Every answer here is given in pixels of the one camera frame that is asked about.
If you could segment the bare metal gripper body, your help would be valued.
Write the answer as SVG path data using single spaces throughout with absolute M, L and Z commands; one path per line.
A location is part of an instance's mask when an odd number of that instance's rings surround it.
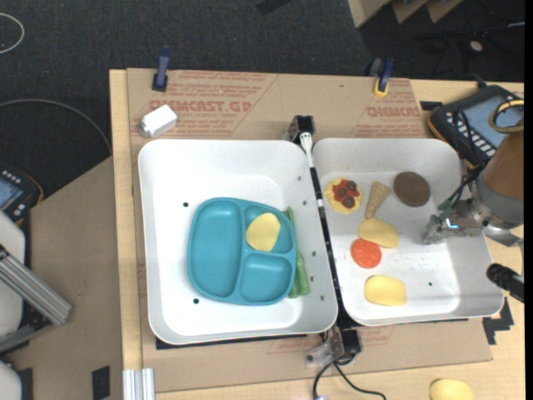
M 446 200 L 440 205 L 440 233 L 445 237 L 498 233 L 502 223 L 480 199 Z

